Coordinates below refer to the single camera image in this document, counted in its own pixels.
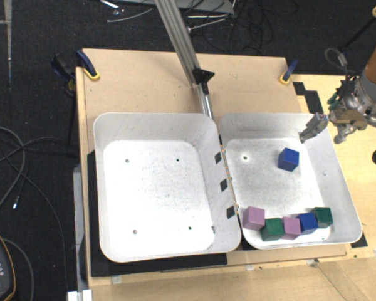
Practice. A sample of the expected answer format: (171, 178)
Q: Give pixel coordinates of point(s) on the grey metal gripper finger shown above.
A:
(315, 125)
(344, 132)

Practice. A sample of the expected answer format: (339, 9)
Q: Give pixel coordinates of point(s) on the pink cube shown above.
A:
(253, 218)
(292, 227)

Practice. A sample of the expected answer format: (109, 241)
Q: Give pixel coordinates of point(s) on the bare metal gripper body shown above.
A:
(362, 110)

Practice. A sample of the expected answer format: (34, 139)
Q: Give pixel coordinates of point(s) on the green cube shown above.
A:
(272, 229)
(323, 216)

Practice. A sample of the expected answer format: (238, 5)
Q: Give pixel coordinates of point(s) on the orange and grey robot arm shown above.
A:
(374, 67)

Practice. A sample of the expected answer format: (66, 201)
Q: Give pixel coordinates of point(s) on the white plastic tray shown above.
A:
(269, 187)
(156, 196)

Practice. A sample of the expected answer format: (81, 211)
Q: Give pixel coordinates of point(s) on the blue cube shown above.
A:
(308, 223)
(288, 160)

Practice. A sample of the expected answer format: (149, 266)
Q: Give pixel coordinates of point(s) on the brown cardboard board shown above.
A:
(144, 86)

